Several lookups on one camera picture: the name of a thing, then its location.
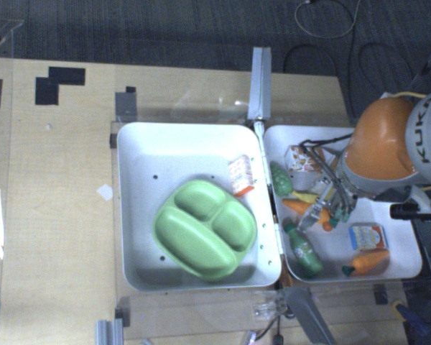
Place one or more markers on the black cylinder on white bracket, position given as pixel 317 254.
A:
pixel 407 210

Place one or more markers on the orange carrot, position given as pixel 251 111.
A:
pixel 326 221
pixel 296 205
pixel 370 262

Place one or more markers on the green bottle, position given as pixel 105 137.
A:
pixel 305 252

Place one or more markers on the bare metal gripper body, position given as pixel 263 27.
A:
pixel 335 198

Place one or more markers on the yellow banana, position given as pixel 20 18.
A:
pixel 305 196

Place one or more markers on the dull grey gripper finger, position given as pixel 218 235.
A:
pixel 318 207
pixel 306 222

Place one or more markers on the green grapes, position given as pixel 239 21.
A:
pixel 281 180

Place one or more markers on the white plastic tray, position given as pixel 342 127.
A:
pixel 154 149
pixel 373 214

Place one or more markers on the green divided plate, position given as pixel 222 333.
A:
pixel 201 228

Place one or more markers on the orange and white carton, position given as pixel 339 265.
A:
pixel 301 158
pixel 241 174

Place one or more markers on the blue and orange carton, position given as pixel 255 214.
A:
pixel 368 237

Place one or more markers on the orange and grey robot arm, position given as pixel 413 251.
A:
pixel 380 138

